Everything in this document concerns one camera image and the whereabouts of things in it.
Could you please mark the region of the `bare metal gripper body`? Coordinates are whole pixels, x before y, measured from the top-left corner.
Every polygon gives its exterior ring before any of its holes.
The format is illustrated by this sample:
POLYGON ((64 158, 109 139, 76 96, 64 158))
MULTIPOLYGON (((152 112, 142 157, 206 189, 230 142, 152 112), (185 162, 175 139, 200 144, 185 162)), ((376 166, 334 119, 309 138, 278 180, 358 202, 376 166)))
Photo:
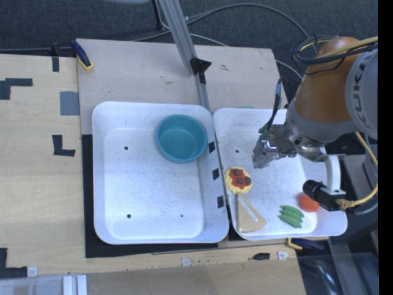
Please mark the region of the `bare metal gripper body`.
POLYGON ((265 151, 278 153, 278 160, 300 155, 312 162, 324 162, 327 154, 324 143, 317 142, 302 135, 296 126, 265 125, 260 129, 260 141, 265 142, 265 151))

